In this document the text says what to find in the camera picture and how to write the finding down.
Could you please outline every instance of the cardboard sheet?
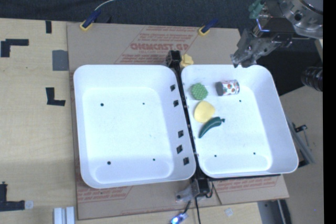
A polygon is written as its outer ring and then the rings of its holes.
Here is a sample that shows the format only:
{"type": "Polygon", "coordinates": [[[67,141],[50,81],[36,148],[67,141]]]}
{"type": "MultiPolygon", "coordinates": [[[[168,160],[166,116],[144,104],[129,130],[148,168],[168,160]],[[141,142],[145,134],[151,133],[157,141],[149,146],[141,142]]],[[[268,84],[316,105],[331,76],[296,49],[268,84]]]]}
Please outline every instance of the cardboard sheet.
{"type": "MultiPolygon", "coordinates": [[[[189,181],[93,189],[80,176],[73,75],[82,65],[164,64],[169,50],[190,55],[196,64],[231,64],[239,41],[237,29],[213,28],[199,36],[197,27],[94,24],[87,32],[67,24],[72,128],[76,164],[78,219],[92,219],[183,209],[175,193],[189,181]]],[[[214,182],[215,195],[200,207],[287,198],[283,176],[214,182]]]]}

